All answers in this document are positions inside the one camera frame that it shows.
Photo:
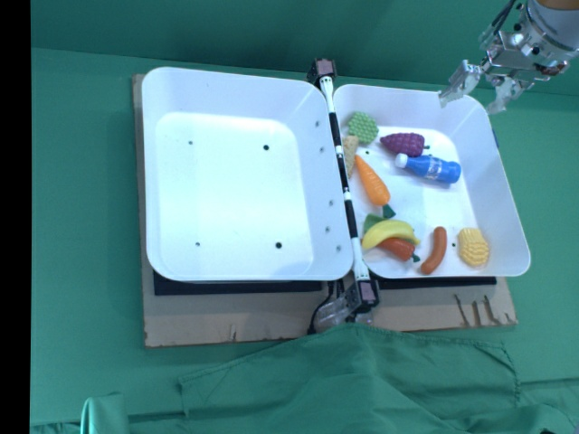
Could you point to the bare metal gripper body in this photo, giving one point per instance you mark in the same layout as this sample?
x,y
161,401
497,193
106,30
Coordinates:
x,y
520,54

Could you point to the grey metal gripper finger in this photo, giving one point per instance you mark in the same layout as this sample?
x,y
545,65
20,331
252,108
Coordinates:
x,y
459,84
506,95

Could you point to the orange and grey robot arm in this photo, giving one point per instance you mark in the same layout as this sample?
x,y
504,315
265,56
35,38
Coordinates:
x,y
558,2

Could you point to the purple grapes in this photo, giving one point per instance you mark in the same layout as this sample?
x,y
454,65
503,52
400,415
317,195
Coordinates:
x,y
403,144

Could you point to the blue bottle with white cap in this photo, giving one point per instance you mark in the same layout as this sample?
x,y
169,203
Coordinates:
x,y
434,169

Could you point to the green broccoli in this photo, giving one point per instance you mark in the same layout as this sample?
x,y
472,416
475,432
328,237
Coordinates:
x,y
363,127

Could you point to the tan waffle biscuit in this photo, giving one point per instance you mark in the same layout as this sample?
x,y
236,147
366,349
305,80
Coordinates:
x,y
350,152

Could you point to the white plastic tray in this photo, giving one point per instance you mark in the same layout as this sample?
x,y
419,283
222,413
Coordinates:
x,y
429,210
235,197

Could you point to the orange carrot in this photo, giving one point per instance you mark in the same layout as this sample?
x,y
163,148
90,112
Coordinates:
x,y
373,183

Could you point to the black and white thin rod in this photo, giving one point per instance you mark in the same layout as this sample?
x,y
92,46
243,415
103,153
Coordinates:
x,y
337,143

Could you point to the yellow corn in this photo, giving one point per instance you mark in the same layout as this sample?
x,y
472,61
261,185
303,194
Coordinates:
x,y
473,248

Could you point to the yellow banana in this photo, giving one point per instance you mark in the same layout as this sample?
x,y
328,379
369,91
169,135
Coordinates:
x,y
389,231

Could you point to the green toy piece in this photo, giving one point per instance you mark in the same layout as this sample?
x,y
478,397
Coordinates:
x,y
371,221

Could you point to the brown sausage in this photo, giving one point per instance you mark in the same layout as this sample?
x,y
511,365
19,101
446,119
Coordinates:
x,y
435,251

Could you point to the red orange pepper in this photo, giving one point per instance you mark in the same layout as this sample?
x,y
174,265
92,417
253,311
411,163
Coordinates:
x,y
398,248

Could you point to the brown cardboard board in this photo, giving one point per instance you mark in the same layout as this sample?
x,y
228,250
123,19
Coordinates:
x,y
253,314

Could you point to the green cloth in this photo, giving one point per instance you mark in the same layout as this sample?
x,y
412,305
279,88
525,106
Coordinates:
x,y
353,378

